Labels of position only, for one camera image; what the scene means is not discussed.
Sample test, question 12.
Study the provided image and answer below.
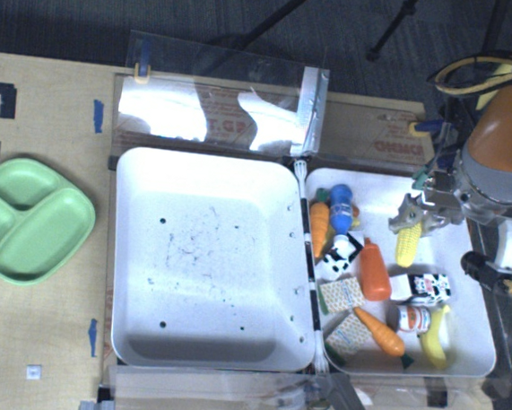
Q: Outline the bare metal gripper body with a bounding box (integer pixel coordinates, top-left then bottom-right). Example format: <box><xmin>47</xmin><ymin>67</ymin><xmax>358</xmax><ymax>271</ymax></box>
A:
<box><xmin>419</xmin><ymin>169</ymin><xmax>512</xmax><ymax>230</ymax></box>

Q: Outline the yellow corn cob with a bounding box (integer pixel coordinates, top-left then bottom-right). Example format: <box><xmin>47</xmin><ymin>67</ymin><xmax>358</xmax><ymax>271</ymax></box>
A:
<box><xmin>394</xmin><ymin>220</ymin><xmax>423</xmax><ymax>270</ymax></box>

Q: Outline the blue bottle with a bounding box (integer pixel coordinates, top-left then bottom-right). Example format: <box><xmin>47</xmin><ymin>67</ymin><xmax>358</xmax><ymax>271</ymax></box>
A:
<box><xmin>325</xmin><ymin>181</ymin><xmax>359</xmax><ymax>238</ymax></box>

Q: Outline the cow print carton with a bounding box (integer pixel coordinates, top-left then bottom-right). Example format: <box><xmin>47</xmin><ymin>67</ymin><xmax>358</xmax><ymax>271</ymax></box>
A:
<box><xmin>387</xmin><ymin>268</ymin><xmax>455</xmax><ymax>309</ymax></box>
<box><xmin>320</xmin><ymin>228</ymin><xmax>367</xmax><ymax>284</ymax></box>

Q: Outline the orange bottle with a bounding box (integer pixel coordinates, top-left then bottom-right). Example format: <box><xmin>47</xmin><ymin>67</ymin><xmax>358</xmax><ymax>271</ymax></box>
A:
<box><xmin>354</xmin><ymin>237</ymin><xmax>397</xmax><ymax>304</ymax></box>

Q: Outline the orange carrot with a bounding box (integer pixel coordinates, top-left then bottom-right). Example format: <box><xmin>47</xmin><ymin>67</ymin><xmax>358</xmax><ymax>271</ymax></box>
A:
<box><xmin>348</xmin><ymin>306</ymin><xmax>421</xmax><ymax>371</ymax></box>
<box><xmin>304</xmin><ymin>187</ymin><xmax>334</xmax><ymax>261</ymax></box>

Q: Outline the small white and orange can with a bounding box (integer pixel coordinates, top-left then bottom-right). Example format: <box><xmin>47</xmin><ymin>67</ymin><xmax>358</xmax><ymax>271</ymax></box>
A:
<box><xmin>394</xmin><ymin>302</ymin><xmax>434</xmax><ymax>336</ymax></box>

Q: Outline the white plastic tray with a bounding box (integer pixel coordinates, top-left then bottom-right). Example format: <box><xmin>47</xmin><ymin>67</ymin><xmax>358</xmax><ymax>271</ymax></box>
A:
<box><xmin>287</xmin><ymin>166</ymin><xmax>512</xmax><ymax>388</ymax></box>
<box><xmin>97</xmin><ymin>144</ymin><xmax>334</xmax><ymax>383</ymax></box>

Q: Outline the yellow patterned packet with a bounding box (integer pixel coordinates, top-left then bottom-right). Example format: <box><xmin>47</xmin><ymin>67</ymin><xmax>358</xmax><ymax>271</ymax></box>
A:
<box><xmin>322</xmin><ymin>311</ymin><xmax>376</xmax><ymax>370</ymax></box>
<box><xmin>315</xmin><ymin>273</ymin><xmax>369</xmax><ymax>320</ymax></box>

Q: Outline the yellow banana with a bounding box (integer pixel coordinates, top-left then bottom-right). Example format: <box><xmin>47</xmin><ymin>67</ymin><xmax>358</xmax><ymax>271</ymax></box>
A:
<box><xmin>415</xmin><ymin>301</ymin><xmax>456</xmax><ymax>372</ymax></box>

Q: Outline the green divided plate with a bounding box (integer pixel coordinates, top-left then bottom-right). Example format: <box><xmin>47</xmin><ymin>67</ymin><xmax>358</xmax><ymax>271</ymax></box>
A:
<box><xmin>0</xmin><ymin>155</ymin><xmax>102</xmax><ymax>293</ymax></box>

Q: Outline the black cylinder on white bracket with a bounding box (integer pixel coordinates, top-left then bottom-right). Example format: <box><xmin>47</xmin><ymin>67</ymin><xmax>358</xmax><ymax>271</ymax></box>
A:
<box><xmin>458</xmin><ymin>214</ymin><xmax>512</xmax><ymax>292</ymax></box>

